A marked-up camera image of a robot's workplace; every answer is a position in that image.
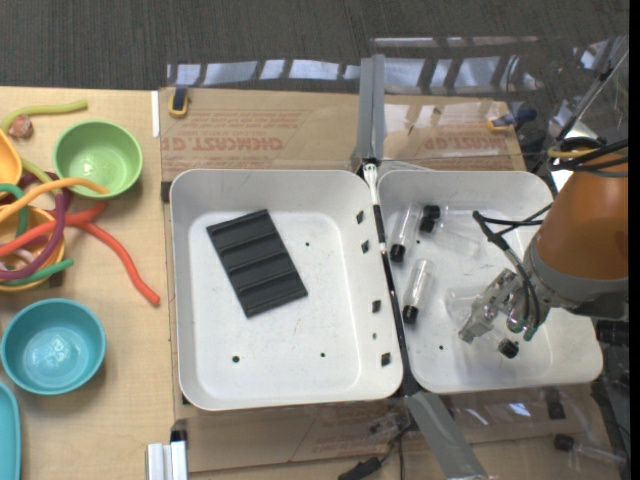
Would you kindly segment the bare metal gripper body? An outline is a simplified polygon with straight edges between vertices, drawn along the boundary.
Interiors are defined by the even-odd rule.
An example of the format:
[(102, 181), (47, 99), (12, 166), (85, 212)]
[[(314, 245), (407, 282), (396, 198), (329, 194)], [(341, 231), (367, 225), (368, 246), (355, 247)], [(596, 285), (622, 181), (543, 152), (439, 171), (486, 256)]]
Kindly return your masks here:
[(504, 316), (510, 332), (536, 332), (548, 314), (548, 307), (527, 276), (504, 269), (476, 298), (475, 313), (490, 326)]

